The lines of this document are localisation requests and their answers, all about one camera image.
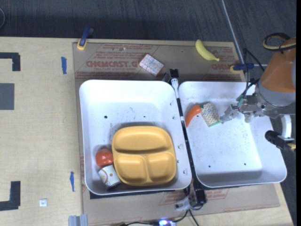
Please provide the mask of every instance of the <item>blue clamp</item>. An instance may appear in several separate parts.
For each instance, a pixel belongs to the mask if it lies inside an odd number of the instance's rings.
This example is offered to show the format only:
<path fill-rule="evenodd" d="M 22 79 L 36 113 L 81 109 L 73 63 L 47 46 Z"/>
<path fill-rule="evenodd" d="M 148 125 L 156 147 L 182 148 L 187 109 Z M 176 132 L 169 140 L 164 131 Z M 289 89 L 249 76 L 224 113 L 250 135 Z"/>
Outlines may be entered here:
<path fill-rule="evenodd" d="M 77 48 L 80 50 L 84 50 L 87 44 L 87 39 L 91 38 L 93 36 L 94 29 L 90 26 L 86 26 L 83 32 L 83 35 L 81 36 L 81 39 L 77 43 Z"/>
<path fill-rule="evenodd" d="M 247 66 L 248 70 L 252 70 L 254 68 L 254 64 L 252 64 L 252 63 L 247 63 L 246 66 Z M 244 64 L 235 65 L 235 66 L 233 66 L 233 70 L 243 70 L 245 72 L 246 67 Z"/>

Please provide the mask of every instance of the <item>cardboard base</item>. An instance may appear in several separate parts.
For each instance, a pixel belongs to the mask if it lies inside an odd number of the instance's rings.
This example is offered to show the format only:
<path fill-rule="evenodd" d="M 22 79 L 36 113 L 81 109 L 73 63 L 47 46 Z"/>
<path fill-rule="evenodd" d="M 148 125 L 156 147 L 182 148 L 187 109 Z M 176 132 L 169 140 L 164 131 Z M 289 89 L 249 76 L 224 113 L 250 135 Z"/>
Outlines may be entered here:
<path fill-rule="evenodd" d="M 111 225 L 122 222 L 179 218 L 182 211 L 175 204 L 185 197 L 183 190 L 154 194 L 127 195 L 91 199 L 85 185 L 79 87 L 90 79 L 161 80 L 169 69 L 178 69 L 183 81 L 244 81 L 243 74 L 233 74 L 230 66 L 238 61 L 233 43 L 205 42 L 220 61 L 206 61 L 195 50 L 194 42 L 165 44 L 88 43 L 83 51 L 73 44 L 75 88 L 77 94 L 80 164 L 84 213 L 88 225 Z M 164 64 L 157 77 L 138 66 L 148 53 Z M 263 209 L 280 206 L 273 184 L 224 188 L 206 191 L 208 202 L 194 215 Z"/>
<path fill-rule="evenodd" d="M 243 210 L 279 207 L 273 184 L 244 186 L 206 191 L 207 203 L 194 215 L 206 215 Z M 88 189 L 83 191 L 84 213 L 88 225 L 111 225 L 136 221 L 156 221 L 183 216 L 175 204 L 185 197 L 183 190 L 147 195 L 90 199 Z"/>

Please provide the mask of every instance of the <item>orange object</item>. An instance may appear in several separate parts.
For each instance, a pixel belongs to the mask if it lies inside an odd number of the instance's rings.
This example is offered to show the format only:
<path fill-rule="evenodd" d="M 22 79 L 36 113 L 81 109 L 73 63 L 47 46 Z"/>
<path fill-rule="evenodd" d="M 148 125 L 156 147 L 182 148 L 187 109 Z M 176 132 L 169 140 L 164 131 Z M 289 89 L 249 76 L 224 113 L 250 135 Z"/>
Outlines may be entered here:
<path fill-rule="evenodd" d="M 296 38 L 286 40 L 283 45 L 296 42 Z M 277 92 L 295 92 L 292 80 L 293 61 L 296 48 L 274 53 L 261 77 L 263 87 Z"/>
<path fill-rule="evenodd" d="M 113 164 L 113 154 L 109 149 L 99 150 L 96 153 L 95 159 L 96 159 L 96 164 L 101 168 Z"/>
<path fill-rule="evenodd" d="M 188 127 L 192 118 L 201 112 L 202 112 L 202 108 L 199 105 L 195 105 L 194 107 L 192 107 L 191 110 L 187 113 L 187 116 L 185 118 L 186 127 Z"/>

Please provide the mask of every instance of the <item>black tape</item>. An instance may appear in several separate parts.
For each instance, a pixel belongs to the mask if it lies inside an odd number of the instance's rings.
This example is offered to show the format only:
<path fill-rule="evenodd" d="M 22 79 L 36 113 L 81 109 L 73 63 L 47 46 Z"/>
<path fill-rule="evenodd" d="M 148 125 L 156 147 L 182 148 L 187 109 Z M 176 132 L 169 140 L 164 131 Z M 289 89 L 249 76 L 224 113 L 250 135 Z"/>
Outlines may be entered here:
<path fill-rule="evenodd" d="M 181 101 L 179 98 L 177 98 L 177 104 L 178 104 L 178 108 L 179 108 L 179 114 L 180 116 L 183 116 L 183 111 L 182 111 L 182 107 L 181 107 Z"/>
<path fill-rule="evenodd" d="M 15 109 L 15 84 L 0 83 L 0 110 Z"/>
<path fill-rule="evenodd" d="M 12 59 L 12 71 L 21 71 L 20 55 L 18 53 L 0 53 L 0 58 Z"/>
<path fill-rule="evenodd" d="M 21 182 L 10 182 L 9 201 L 0 202 L 0 211 L 16 210 L 21 205 Z"/>

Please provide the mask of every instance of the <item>wooden table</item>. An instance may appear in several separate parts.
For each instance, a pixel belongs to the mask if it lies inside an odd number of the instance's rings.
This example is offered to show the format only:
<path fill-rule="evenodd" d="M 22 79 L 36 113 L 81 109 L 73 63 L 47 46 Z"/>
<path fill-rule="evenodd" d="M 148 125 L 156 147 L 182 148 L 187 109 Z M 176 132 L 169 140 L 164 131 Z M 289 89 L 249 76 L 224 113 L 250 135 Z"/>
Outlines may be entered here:
<path fill-rule="evenodd" d="M 12 71 L 10 59 L 0 59 L 0 83 L 15 85 L 14 110 L 0 110 L 0 201 L 8 201 L 11 181 L 21 182 L 21 206 L 0 211 L 0 225 L 62 226 L 70 215 L 83 213 L 81 178 L 75 177 L 74 192 L 70 183 L 71 171 L 80 175 L 73 42 L 77 39 L 0 38 L 0 52 L 21 56 L 19 72 Z M 196 218 L 212 226 L 293 225 L 280 184 L 275 189 L 280 207 Z M 40 207 L 44 198 L 48 205 Z M 194 224 L 187 217 L 178 225 Z"/>

